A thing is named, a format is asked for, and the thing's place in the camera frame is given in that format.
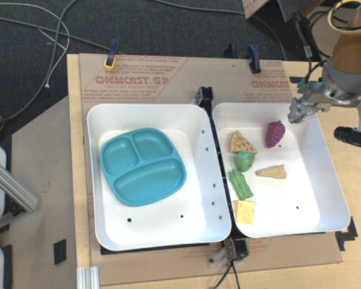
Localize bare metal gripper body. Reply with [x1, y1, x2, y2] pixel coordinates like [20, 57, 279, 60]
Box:
[300, 81, 361, 112]

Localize purple toy grapes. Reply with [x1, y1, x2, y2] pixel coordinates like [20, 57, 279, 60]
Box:
[265, 120, 286, 149]

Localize toy pizza slice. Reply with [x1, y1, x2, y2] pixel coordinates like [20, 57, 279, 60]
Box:
[228, 130, 258, 155]

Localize beige toy bread wedge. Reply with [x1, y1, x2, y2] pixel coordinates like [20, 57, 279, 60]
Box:
[255, 164, 288, 180]

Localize green toy pepper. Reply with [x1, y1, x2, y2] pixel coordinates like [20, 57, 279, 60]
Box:
[233, 151, 256, 173]

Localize green toy asparagus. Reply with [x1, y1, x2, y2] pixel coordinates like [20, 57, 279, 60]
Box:
[227, 168, 255, 201]

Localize white plastic tray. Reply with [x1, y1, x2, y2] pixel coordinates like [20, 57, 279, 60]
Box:
[86, 103, 233, 252]
[212, 102, 351, 239]

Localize yellow toy cheese slice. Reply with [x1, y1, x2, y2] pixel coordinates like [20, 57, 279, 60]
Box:
[233, 199, 256, 226]

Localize brown cardboard board red print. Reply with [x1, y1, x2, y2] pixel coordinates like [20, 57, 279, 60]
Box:
[78, 52, 344, 287]

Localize blue divided plate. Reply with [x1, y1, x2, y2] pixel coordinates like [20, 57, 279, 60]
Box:
[99, 127, 188, 208]

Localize black cylinder on white bracket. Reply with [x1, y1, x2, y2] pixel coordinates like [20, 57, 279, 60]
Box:
[333, 99, 361, 149]

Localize black block with thin wires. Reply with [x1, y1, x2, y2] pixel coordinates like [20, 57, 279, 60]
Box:
[208, 238, 250, 268]
[194, 85, 214, 108]

